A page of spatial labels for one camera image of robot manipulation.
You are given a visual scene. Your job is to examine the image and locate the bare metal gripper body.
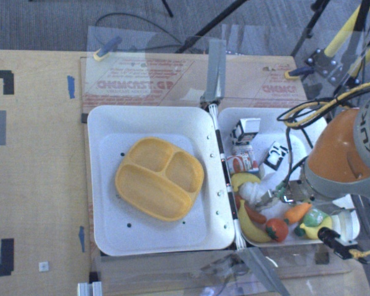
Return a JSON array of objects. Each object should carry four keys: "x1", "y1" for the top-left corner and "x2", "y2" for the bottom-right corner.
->
[{"x1": 280, "y1": 179, "x2": 313, "y2": 204}]

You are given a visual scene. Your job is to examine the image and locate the red sausage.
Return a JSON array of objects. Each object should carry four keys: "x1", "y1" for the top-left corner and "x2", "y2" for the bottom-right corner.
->
[{"x1": 234, "y1": 194, "x2": 268, "y2": 225}]

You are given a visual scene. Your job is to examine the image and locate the white lumpy toy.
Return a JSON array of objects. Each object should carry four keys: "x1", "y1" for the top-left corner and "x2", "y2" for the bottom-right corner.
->
[{"x1": 238, "y1": 180, "x2": 285, "y2": 211}]

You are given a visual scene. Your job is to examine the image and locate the orange carrot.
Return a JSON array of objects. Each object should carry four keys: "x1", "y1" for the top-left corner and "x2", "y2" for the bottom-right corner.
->
[{"x1": 284, "y1": 202, "x2": 313, "y2": 226}]

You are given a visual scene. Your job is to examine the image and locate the red tomato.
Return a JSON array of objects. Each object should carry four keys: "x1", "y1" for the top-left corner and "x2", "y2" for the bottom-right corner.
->
[{"x1": 265, "y1": 218, "x2": 289, "y2": 244}]

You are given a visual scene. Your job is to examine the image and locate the large yellow banana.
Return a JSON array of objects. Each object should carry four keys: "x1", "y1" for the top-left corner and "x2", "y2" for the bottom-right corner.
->
[{"x1": 237, "y1": 199, "x2": 273, "y2": 244}]

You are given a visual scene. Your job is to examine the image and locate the green round toy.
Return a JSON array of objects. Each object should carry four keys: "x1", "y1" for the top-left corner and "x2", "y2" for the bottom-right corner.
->
[{"x1": 302, "y1": 208, "x2": 328, "y2": 228}]

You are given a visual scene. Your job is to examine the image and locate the small yellow banana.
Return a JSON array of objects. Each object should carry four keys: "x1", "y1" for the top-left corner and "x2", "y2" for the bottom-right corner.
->
[{"x1": 230, "y1": 171, "x2": 262, "y2": 193}]

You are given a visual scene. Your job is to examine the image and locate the white cube black print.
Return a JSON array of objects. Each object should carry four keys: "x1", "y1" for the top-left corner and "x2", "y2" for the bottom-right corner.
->
[{"x1": 263, "y1": 141, "x2": 289, "y2": 171}]

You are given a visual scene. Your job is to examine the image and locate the yellow toy with green tip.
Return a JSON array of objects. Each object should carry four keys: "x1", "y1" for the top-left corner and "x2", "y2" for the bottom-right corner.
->
[{"x1": 294, "y1": 215, "x2": 333, "y2": 241}]

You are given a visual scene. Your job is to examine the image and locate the white can red label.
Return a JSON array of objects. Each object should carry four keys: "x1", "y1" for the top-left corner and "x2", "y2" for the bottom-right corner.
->
[{"x1": 226, "y1": 144, "x2": 260, "y2": 175}]

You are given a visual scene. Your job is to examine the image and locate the white plastic tray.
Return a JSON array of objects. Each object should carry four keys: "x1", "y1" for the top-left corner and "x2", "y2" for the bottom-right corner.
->
[
  {"x1": 217, "y1": 107, "x2": 362, "y2": 248},
  {"x1": 86, "y1": 104, "x2": 236, "y2": 257}
]

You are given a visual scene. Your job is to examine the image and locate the white and black carton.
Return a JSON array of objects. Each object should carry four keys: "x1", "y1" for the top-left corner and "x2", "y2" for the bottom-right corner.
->
[{"x1": 230, "y1": 117, "x2": 262, "y2": 146}]

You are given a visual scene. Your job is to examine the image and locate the yellow divided plate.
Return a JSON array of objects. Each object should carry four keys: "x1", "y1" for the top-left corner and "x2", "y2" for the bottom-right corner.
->
[{"x1": 114, "y1": 136, "x2": 205, "y2": 223}]

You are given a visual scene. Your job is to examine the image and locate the brown cardboard board red print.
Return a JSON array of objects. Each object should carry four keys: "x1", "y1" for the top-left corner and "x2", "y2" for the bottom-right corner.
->
[{"x1": 80, "y1": 52, "x2": 353, "y2": 279}]

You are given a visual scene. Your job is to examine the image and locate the black cylinder on white bracket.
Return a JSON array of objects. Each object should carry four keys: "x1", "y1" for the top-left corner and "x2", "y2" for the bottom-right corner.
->
[{"x1": 317, "y1": 210, "x2": 361, "y2": 260}]

